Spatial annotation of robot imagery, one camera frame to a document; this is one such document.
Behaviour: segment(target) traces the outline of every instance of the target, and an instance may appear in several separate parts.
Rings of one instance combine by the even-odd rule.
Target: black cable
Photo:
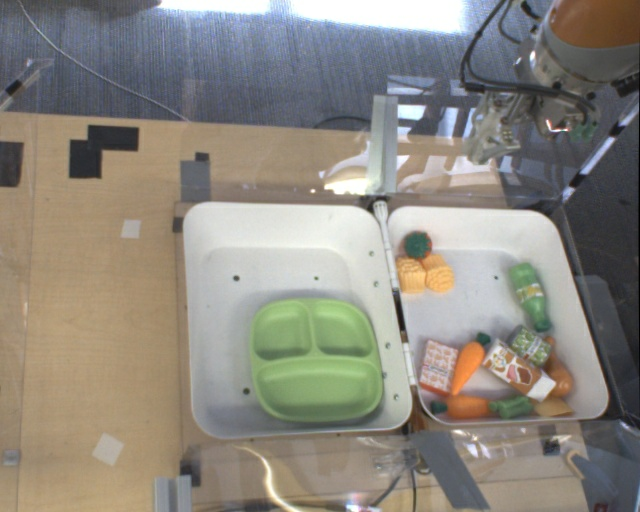
[[[489,13],[489,16],[487,16],[478,31],[475,33],[471,43],[469,43],[469,46],[467,47],[460,62],[460,84],[469,92],[504,92],[512,94],[528,94],[530,96],[544,96],[555,99],[557,99],[558,97],[564,97],[567,100],[570,100],[570,102],[580,110],[584,117],[583,122],[586,122],[589,116],[589,111],[596,112],[596,107],[591,102],[587,101],[581,96],[578,96],[577,94],[573,94],[562,89],[552,89],[551,87],[544,87],[537,84],[521,84],[517,82],[503,82],[500,80],[493,80],[490,78],[482,77],[473,71],[473,67],[471,66],[471,55],[473,54],[473,50],[478,44],[478,41],[482,38],[484,30],[487,28],[487,26],[489,26],[500,9],[502,9],[504,4],[508,1],[510,0],[499,0],[496,6]],[[466,69],[469,70],[469,74],[475,80],[481,83],[467,82],[465,76]]]
[[[509,14],[509,11],[511,10],[511,6],[513,4],[511,2],[509,2],[507,4],[507,8],[504,10],[504,12],[502,13],[502,16],[500,16],[500,21],[498,22],[498,31],[500,32],[500,34],[502,35],[502,37],[504,37],[505,39],[508,39],[509,41],[511,41],[513,44],[520,44],[522,43],[522,41],[520,41],[519,39],[516,39],[515,37],[513,37],[512,35],[509,35],[505,29],[504,29],[504,20],[507,17],[507,14]]]
[[[393,490],[396,488],[396,485],[398,485],[400,478],[402,478],[402,473],[400,473],[397,477],[393,479],[389,487],[387,487],[386,491],[384,491],[380,496],[378,496],[375,500],[371,502],[371,506],[377,507],[378,505],[380,505],[380,503],[382,503],[385,500],[385,498],[389,496],[389,494],[391,494]]]
[[[402,80],[396,80],[396,79],[393,79],[393,78],[390,79],[389,82],[392,85],[397,84],[397,85],[400,85],[400,86],[403,86],[403,87],[411,87],[412,89],[419,89],[420,91],[422,91],[420,93],[420,96],[425,95],[427,93],[427,91],[429,91],[431,89],[431,87],[428,86],[428,85],[426,87],[421,87],[419,85],[410,84],[409,82],[403,82]]]
[[[523,2],[520,3],[520,8],[522,9],[522,12],[524,12],[527,16],[529,16],[529,18],[533,18],[538,23],[542,21],[542,16],[538,16],[535,12],[533,12],[533,9],[527,3],[527,0],[524,0]]]
[[[323,119],[322,121],[316,123],[313,125],[314,129],[319,128],[320,126],[322,126],[323,124],[327,124],[330,123],[332,121],[340,121],[343,119],[348,119],[351,121],[359,121],[361,123],[364,124],[371,124],[371,119],[367,119],[366,117],[359,117],[359,116],[333,116],[333,117],[327,117],[326,119]]]
[[[412,511],[416,512],[417,510],[417,505],[418,505],[418,486],[416,485],[416,474],[413,471],[413,469],[409,470],[411,473],[411,488],[413,491],[413,507],[412,507]]]
[[[291,507],[300,507],[304,509],[324,510],[325,512],[344,512],[344,505],[340,504],[307,504],[307,503],[289,503]],[[271,512],[274,510],[282,510],[282,507],[269,503],[265,505],[244,505],[240,508],[206,508],[201,512]]]

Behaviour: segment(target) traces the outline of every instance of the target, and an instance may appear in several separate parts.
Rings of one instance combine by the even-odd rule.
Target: cable
[[[33,27],[33,29],[38,33],[38,35],[40,35],[40,37],[42,37],[42,39],[44,39],[44,41],[51,48],[53,48],[56,52],[58,52],[60,55],[62,55],[66,59],[68,59],[71,62],[73,62],[80,69],[83,69],[84,71],[86,71],[87,73],[95,76],[96,78],[99,78],[100,80],[105,81],[106,83],[108,83],[109,85],[112,85],[116,89],[120,89],[120,90],[122,90],[124,92],[127,92],[129,94],[132,94],[133,96],[136,96],[136,97],[138,97],[138,98],[140,98],[140,99],[142,99],[144,101],[148,101],[149,103],[155,105],[156,107],[160,107],[161,109],[165,110],[166,112],[169,112],[170,114],[173,114],[174,116],[176,116],[177,118],[179,118],[179,119],[181,119],[183,121],[189,121],[189,119],[187,119],[185,116],[183,116],[179,112],[173,110],[172,108],[167,107],[166,105],[160,103],[159,101],[156,101],[153,98],[149,98],[148,96],[145,96],[142,93],[134,91],[133,89],[129,89],[128,87],[126,87],[126,86],[124,86],[122,84],[119,84],[118,82],[115,82],[114,80],[111,80],[110,78],[107,78],[104,75],[101,75],[97,71],[94,71],[93,69],[91,69],[90,67],[84,65],[82,62],[80,62],[76,58],[74,58],[71,55],[69,55],[68,53],[66,53],[60,47],[56,46],[56,44],[51,39],[49,39],[47,37],[47,35],[44,32],[42,32],[42,30],[40,30],[40,28],[38,27],[36,22],[33,20],[33,18],[27,12],[27,9],[25,8],[24,4],[22,3],[22,0],[16,0],[16,2],[18,4],[18,6],[20,6],[20,9],[22,10],[22,13],[24,14],[24,16],[27,18],[27,21]]]
[[[408,82],[403,82],[402,80],[396,80],[394,78],[389,79],[389,83],[393,86],[393,85],[400,85],[403,87],[410,87],[412,89],[418,89],[419,91],[422,91],[420,93],[420,96],[424,96],[425,94],[427,94],[427,92],[431,89],[430,86],[426,86],[426,87],[421,87],[420,85],[414,85],[414,84],[410,84]]]
[[[533,18],[538,23],[540,23],[542,21],[542,16],[538,16],[533,11],[531,6],[527,3],[527,0],[524,0],[523,2],[520,3],[520,8],[522,9],[522,12],[524,12],[527,16],[529,16],[529,18]]]
[[[500,31],[500,34],[502,35],[502,37],[504,37],[505,39],[508,39],[513,44],[520,44],[520,43],[522,43],[522,41],[520,41],[519,39],[516,39],[515,37],[509,35],[504,29],[504,20],[507,17],[507,14],[509,14],[509,11],[511,10],[511,6],[512,5],[513,5],[513,3],[509,2],[507,4],[507,8],[502,13],[502,16],[500,16],[500,21],[498,22],[498,30]]]
[[[416,474],[413,469],[409,470],[411,474],[411,489],[413,492],[413,507],[411,507],[412,512],[416,512],[418,506],[418,486],[416,485]]]
[[[402,473],[400,473],[397,477],[395,477],[393,479],[393,481],[391,482],[389,487],[387,487],[386,491],[384,491],[380,496],[378,496],[375,500],[373,500],[371,502],[371,506],[372,507],[377,507],[378,505],[380,505],[380,503],[382,503],[384,501],[384,499],[387,496],[389,496],[389,494],[391,494],[393,492],[393,490],[396,488],[396,485],[398,485],[398,482],[400,481],[400,478],[402,478]]]
[[[359,116],[333,116],[333,117],[328,117],[326,119],[323,119],[322,121],[314,124],[313,128],[317,129],[320,126],[322,126],[323,124],[327,124],[327,123],[330,123],[332,121],[340,121],[342,119],[350,119],[351,121],[359,121],[361,123],[371,124],[371,119],[367,119],[366,117],[359,117]]]
[[[484,30],[491,23],[493,18],[496,17],[504,4],[508,1],[510,0],[499,0],[496,6],[489,13],[489,16],[487,16],[478,31],[475,33],[471,43],[469,43],[469,46],[467,47],[460,62],[460,85],[462,85],[469,92],[505,92],[513,94],[528,94],[531,96],[544,96],[556,99],[558,97],[564,97],[567,100],[570,100],[570,102],[580,110],[583,115],[583,122],[586,122],[587,118],[589,117],[589,112],[597,112],[597,109],[591,102],[587,101],[581,96],[578,96],[577,94],[573,94],[562,89],[552,89],[551,87],[544,87],[537,84],[521,84],[517,82],[503,82],[499,80],[492,80],[490,78],[482,77],[473,71],[473,67],[471,66],[471,55],[473,54],[473,50],[475,49],[476,44],[478,44],[478,41],[482,38]],[[469,70],[469,74],[475,80],[481,83],[467,82],[465,76],[466,69]]]
[[[324,512],[344,512],[344,505],[340,504],[307,504],[307,503],[289,503],[292,508],[300,508],[301,510],[323,510]],[[247,504],[239,508],[212,507],[199,509],[200,512],[271,512],[273,510],[282,510],[281,507],[272,503],[266,504]]]

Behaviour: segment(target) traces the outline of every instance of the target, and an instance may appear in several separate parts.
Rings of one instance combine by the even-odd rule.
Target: toy bottle
[[[551,329],[551,321],[546,313],[547,299],[534,268],[529,263],[521,263],[509,269],[509,277],[522,309],[533,320],[534,329],[538,332]]]

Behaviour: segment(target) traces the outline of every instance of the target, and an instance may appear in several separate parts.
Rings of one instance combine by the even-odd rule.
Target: toy food package
[[[482,366],[523,395],[538,402],[547,398],[556,385],[551,377],[528,364],[500,340],[489,347]]]
[[[420,371],[420,387],[442,396],[451,391],[451,379],[458,350],[443,343],[427,340]]]

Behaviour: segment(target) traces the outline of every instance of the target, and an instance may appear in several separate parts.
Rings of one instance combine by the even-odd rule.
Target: green bottle
[[[497,412],[503,420],[518,416],[528,416],[533,411],[533,404],[526,396],[514,396],[504,400],[489,402],[489,410]]]
[[[522,309],[533,320],[533,328],[538,332],[551,329],[551,321],[545,311],[547,299],[534,268],[529,263],[521,263],[509,269],[509,277]]]

